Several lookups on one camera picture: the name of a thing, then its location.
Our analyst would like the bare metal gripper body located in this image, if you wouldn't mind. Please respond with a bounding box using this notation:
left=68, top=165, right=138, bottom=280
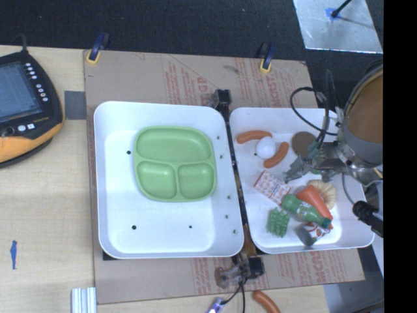
left=310, top=141, right=359, bottom=175

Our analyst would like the beige doughnut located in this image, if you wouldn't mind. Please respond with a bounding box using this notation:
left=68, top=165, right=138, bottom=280
left=306, top=179, right=337, bottom=210

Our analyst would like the orange sausage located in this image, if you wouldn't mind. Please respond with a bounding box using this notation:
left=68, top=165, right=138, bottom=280
left=263, top=141, right=290, bottom=170
left=252, top=290, right=281, bottom=313
left=236, top=129, right=273, bottom=145

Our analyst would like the brown round biscuit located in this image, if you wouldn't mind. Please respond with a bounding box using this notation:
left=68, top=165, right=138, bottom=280
left=291, top=130, right=318, bottom=158

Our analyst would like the orange carrot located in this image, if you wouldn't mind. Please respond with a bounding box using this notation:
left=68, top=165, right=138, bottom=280
left=295, top=184, right=334, bottom=230

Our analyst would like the orange and white carton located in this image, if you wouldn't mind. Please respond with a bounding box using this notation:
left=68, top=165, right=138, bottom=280
left=253, top=170, right=292, bottom=206

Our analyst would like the white egg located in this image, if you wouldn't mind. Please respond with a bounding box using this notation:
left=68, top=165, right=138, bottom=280
left=255, top=136, right=277, bottom=160

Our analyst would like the green bottle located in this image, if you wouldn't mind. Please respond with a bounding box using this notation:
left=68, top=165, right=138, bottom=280
left=281, top=193, right=333, bottom=230

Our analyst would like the white plastic tray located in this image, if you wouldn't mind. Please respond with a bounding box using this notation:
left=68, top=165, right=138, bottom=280
left=93, top=100, right=246, bottom=260
left=229, top=106, right=376, bottom=255

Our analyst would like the thin black and white rod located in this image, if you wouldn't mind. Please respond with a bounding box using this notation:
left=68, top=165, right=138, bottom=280
left=223, top=108, right=252, bottom=257

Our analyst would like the grey can with red print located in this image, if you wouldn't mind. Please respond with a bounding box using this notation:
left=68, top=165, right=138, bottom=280
left=295, top=221, right=327, bottom=247

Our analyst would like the green divided plate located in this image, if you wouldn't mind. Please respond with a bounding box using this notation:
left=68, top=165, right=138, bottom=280
left=132, top=125, right=218, bottom=203

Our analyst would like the brown cardboard board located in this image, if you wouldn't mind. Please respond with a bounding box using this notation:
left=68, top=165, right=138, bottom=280
left=82, top=48, right=366, bottom=305

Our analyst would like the black cylinder on white bracket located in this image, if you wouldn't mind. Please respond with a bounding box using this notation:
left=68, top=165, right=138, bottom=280
left=352, top=179, right=384, bottom=239

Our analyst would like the black block with thin wires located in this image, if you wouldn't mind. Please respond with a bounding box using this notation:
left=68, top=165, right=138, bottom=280
left=214, top=254, right=265, bottom=288
left=207, top=89, right=233, bottom=111

